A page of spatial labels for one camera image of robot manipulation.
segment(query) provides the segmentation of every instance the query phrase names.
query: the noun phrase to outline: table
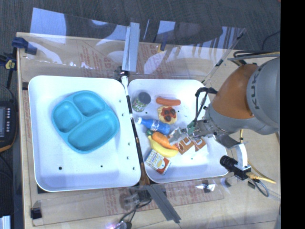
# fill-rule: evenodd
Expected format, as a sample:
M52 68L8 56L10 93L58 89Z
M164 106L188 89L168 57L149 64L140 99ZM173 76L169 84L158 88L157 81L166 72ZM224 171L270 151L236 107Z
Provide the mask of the table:
M29 112L29 101L27 84L30 79L36 75L68 75L85 77L110 77L113 68L119 66L122 62L122 52L124 42L108 41L102 43L98 39L80 39L73 37L35 35L28 33L17 33L18 37L30 40L38 49L52 48L44 50L49 55L33 56L26 54L23 49L17 53L18 60L18 91L19 91L19 110L20 110L20 147L21 147L21 166L22 166L22 192L24 209L24 227L25 228L106 228L109 223L118 221L125 212L118 206L117 196L124 193L121 190L92 190L92 191L69 191L59 193L45 193L38 190L34 177L33 150L31 144L31 122ZM176 65L179 70L183 70L186 78L201 80L202 76L198 71L203 70L207 65L206 72L209 72L216 62L209 62L207 59L200 58L196 46L186 49L182 46L168 45L168 51L171 54L165 54L158 50L156 43L140 43L138 62L144 65L147 63L147 71L154 71L154 65L167 63L172 55L177 56ZM107 57L97 55L101 52ZM216 55L219 49L209 49L209 55ZM260 65L267 59L255 59ZM86 67L91 63L95 66L102 66L104 71L96 70L92 72ZM236 69L236 65L229 60L225 60L220 69L217 70L210 84L215 89L219 89L227 76ZM181 78L180 72L174 69L164 73L163 78ZM133 77L145 78L147 74L140 73L131 75ZM261 228L274 228L275 221L280 206L280 145L276 134L261 136L250 130L244 131L245 141L248 141L246 148L249 160L263 174L275 180L276 184L267 184L270 190L270 196L264 197L257 190L247 186L245 181L237 180L234 177L207 180L210 184L215 184L216 188L210 193L198 193L189 189L202 183L200 181L189 181L184 184L168 184L172 191L177 187L183 193L178 193L178 200L175 202L173 195L170 201L175 210L181 217L180 224L174 221L167 221L162 212L155 204L150 204L135 213L132 219L132 228L195 228L196 226L205 228L233 226L235 228L251 228L251 224ZM101 204L110 204L110 208L105 208ZM41 208L36 219L31 218L31 209Z

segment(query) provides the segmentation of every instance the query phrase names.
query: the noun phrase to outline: transparent plastic sheet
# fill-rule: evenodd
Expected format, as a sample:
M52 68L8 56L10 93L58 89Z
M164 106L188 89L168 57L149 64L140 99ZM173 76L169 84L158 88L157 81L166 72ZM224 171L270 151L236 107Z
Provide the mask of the transparent plastic sheet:
M42 74L116 78L117 75L114 72L122 65L126 26L59 14L61 19L54 20L53 18L51 20L52 23L47 22L39 27L34 25L43 24L43 21L48 17L51 18L53 12L48 11L48 16L44 15L45 10L36 10L34 12L39 12L40 17L33 15L31 32L18 34L39 49L37 55L30 55L25 53L24 50L20 50L21 78L25 85L34 76ZM230 50L237 43L238 38L245 32L244 29L222 27L221 30L216 30L218 33L214 34L216 35L215 37L201 41L202 37L198 36L200 35L200 27L198 25L179 24L180 26L175 22L153 20L148 20L147 23L141 24L137 72L131 73L130 81L132 79L149 78L196 79L202 81L202 79L215 73L222 60L227 57ZM103 34L102 28L106 28L108 32L118 31L118 33L105 32ZM209 82L216 89L219 89L219 84L223 80L219 79L216 74ZM116 216L129 211L131 208L124 209L119 207L120 205L118 204L117 210L112 207L114 201L118 202L117 196L129 191L130 188L128 187L59 193L45 193L38 188L34 178L31 121L26 90L23 91L22 98L25 104L24 114L28 128L26 130L26 140L29 159L31 207L39 206L42 211L42 218L33 219L33 223L35 225L47 225L72 220ZM254 143L256 142L255 138L251 142L254 148ZM180 208L180 205L183 205L190 208L190 213L196 213L198 209L196 204L207 204L203 205L203 208L208 208L209 213L213 211L218 213L218 209L209 207L208 203L205 202L223 199L223 188L216 186L213 192L205 193L202 192L202 184L202 180L195 180L169 183L162 186L166 187L169 195L168 199L174 207ZM234 189L233 192L238 194L238 189ZM270 202L267 198L265 199L271 206L276 207L278 204L278 201ZM109 204L103 206L102 203L107 200ZM248 208L241 201L239 201L239 206L243 209ZM231 215L230 209L227 208L223 211L228 217ZM141 209L143 212L148 210L156 210L154 203ZM188 220L184 212L178 214L182 217L182 222ZM236 223L239 224L239 221L236 222L234 218L227 225L236 225Z

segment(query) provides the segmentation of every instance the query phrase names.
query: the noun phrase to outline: toy pizza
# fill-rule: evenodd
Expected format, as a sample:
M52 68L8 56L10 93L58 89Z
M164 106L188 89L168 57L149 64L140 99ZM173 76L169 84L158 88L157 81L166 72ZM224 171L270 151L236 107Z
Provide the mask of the toy pizza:
M177 121L176 110L171 106L161 106L157 109L159 120L169 125Z

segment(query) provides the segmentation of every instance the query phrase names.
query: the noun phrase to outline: toy carrot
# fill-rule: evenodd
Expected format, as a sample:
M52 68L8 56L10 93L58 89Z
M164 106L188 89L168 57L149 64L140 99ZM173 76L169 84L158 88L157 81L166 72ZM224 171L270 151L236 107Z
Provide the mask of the toy carrot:
M152 139L163 147L166 147L168 149L178 150L178 148L175 145L170 145L170 141L168 140L168 138L165 135L163 135L161 132L153 132L151 130L148 130L147 135L151 135Z

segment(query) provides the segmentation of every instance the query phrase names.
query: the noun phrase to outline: white tray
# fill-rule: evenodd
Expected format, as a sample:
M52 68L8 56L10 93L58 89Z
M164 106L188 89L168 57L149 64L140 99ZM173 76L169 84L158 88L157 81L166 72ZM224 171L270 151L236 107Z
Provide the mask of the white tray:
M177 112L177 122L171 125L171 131L186 126L194 119L196 110L196 91L204 87L196 80L133 80L130 82L128 91L131 101L141 92L147 92L152 100L143 112L133 111L133 117L153 118L158 120L157 108L160 104L156 103L156 98L162 96L169 99L180 99L180 106L173 106ZM199 105L205 93L199 96ZM198 119L204 116L204 110L201 111ZM151 151L149 139L146 136L147 128L136 123L136 131L140 140L141 151L145 159ZM145 163L145 169L148 177L156 183L178 182L208 177L219 177L228 173L228 171L219 163L223 155L227 155L224 146L220 145L214 138L204 138L206 146L196 153L195 156L180 153L170 158L172 164L164 175L159 174Z
M120 130L91 153L72 150L51 120L54 106L72 93L97 93L115 112ZM141 172L124 87L113 79L36 76L29 83L30 116L37 184L44 190L69 191L130 187Z

